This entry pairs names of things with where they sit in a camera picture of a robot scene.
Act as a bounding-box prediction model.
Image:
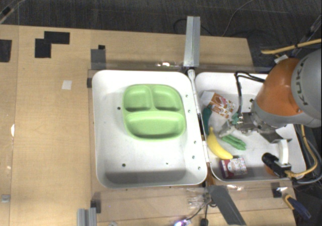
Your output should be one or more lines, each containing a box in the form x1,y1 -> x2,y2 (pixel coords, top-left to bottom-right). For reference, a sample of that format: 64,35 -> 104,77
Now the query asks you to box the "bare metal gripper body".
235,112 -> 264,135

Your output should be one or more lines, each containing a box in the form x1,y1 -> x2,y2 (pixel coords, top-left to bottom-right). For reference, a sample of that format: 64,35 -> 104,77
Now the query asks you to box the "green pea pod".
221,134 -> 247,151

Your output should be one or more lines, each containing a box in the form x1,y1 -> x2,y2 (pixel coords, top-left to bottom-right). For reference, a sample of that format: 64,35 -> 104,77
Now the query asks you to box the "yellow banana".
206,126 -> 234,161

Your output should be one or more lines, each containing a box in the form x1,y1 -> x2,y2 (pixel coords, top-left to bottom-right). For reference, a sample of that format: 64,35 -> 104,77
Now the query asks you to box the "white and orange carton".
200,90 -> 237,120

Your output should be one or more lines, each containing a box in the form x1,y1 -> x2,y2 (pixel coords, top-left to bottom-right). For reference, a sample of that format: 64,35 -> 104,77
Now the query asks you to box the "dark green toy vegetable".
202,106 -> 213,135

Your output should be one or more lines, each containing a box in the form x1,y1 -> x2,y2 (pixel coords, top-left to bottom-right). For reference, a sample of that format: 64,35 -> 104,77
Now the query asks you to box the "white plastic tray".
92,69 -> 208,189
195,71 -> 308,183

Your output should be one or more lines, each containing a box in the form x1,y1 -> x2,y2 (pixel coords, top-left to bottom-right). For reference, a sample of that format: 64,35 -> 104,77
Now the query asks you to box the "purple and white can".
218,157 -> 249,180

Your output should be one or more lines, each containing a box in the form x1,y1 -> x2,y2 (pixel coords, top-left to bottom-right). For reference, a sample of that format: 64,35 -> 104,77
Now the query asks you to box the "green divided plate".
122,84 -> 187,141

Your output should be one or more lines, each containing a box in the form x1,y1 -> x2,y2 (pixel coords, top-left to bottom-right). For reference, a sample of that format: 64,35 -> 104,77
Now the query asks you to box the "pale wood board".
89,29 -> 297,226

